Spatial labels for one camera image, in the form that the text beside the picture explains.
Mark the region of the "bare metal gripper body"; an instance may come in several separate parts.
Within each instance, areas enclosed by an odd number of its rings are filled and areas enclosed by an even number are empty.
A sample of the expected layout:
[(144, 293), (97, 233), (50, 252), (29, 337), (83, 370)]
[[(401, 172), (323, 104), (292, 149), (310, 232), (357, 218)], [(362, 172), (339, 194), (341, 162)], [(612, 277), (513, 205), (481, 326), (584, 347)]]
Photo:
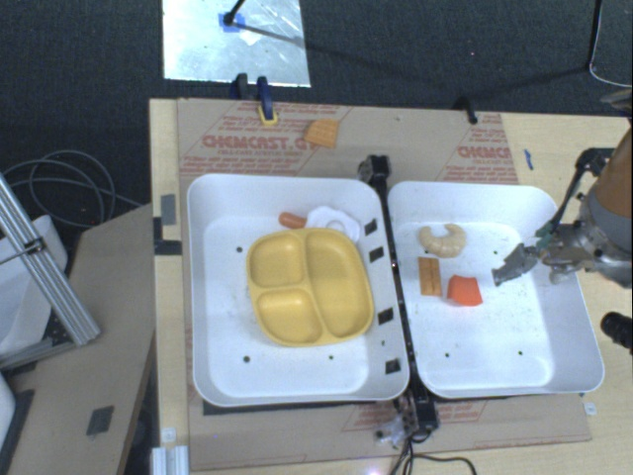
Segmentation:
[(541, 238), (537, 247), (546, 266), (552, 261), (573, 261), (577, 272), (597, 273), (620, 286), (632, 285), (631, 251), (610, 241), (601, 230), (587, 225), (560, 225)]

